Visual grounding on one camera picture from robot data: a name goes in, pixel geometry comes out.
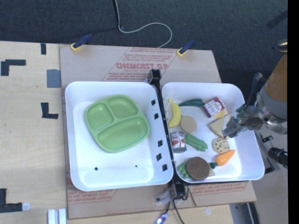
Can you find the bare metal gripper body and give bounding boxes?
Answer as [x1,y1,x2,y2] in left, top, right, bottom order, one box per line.
[236,98,288,135]

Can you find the tan triangular sandwich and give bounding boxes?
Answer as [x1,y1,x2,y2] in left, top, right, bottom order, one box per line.
[208,114,232,140]

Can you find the tan cookie with dark chips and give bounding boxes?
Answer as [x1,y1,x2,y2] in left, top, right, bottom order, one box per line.
[212,137,230,154]

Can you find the red and white carton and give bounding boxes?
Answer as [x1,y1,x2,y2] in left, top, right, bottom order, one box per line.
[201,96,227,119]

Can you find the white plastic tray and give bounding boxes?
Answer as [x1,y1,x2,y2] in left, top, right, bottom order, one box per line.
[161,82,266,184]
[64,81,174,192]

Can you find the orange carrot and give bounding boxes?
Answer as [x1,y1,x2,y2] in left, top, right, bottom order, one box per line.
[209,149,236,169]

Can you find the tan round biscuit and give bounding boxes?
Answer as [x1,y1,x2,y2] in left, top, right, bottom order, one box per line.
[179,115,197,134]

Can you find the dark green chili pepper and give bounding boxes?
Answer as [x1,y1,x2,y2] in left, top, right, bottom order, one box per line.
[178,98,206,108]

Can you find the brown round patty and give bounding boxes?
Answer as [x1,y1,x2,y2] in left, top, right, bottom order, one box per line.
[185,156,210,181]

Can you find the red and white can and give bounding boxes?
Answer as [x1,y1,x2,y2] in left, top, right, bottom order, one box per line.
[169,131,187,154]

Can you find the yellow banana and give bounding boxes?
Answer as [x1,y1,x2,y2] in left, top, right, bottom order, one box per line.
[167,98,182,129]

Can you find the green grapes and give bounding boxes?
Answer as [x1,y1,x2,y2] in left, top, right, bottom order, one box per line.
[177,161,191,179]

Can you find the thin black and white rod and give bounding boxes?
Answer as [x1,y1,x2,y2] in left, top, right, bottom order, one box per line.
[153,77,182,187]

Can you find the green divided plate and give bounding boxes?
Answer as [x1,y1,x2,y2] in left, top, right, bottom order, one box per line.
[84,94,150,154]

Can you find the brown cardboard board red print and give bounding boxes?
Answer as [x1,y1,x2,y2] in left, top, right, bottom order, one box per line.
[59,44,257,220]

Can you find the black cylinder on white bracket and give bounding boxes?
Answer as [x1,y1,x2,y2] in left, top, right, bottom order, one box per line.
[256,125,288,172]

